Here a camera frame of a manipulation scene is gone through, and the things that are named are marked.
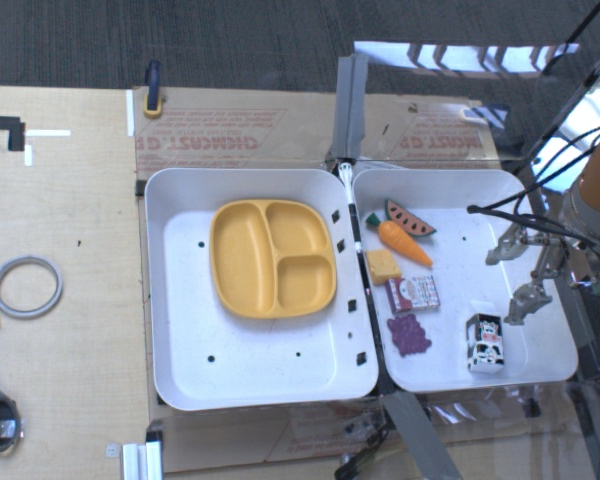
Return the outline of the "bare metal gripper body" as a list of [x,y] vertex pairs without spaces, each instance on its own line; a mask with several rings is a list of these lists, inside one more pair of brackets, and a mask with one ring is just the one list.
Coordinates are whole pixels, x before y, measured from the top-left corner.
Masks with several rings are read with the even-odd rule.
[[530,276],[533,282],[543,282],[545,279],[555,279],[565,272],[569,273],[576,282],[586,277],[586,252],[573,246],[566,239],[537,232],[522,235],[524,246],[539,246],[536,265]]

